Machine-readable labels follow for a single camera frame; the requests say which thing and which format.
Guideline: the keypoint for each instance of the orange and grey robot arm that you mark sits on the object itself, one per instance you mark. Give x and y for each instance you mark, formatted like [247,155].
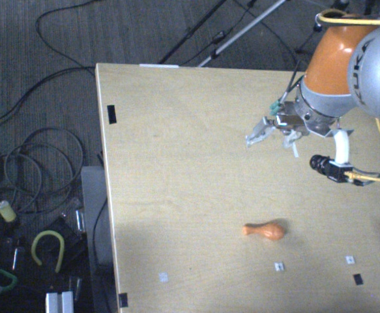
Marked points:
[331,60]

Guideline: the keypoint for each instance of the pale wood board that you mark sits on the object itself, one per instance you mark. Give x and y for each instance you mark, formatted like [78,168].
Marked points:
[193,174]

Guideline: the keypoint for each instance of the black cylinder on white bracket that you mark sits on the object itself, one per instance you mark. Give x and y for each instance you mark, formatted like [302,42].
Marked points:
[339,169]

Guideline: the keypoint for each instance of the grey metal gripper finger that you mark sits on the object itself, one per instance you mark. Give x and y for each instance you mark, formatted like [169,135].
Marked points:
[290,138]
[261,131]

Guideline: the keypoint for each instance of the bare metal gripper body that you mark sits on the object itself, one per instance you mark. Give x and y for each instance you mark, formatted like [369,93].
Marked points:
[302,120]

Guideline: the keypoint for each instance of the orange toy chicken drumstick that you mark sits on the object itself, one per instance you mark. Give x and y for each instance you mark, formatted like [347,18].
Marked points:
[269,231]

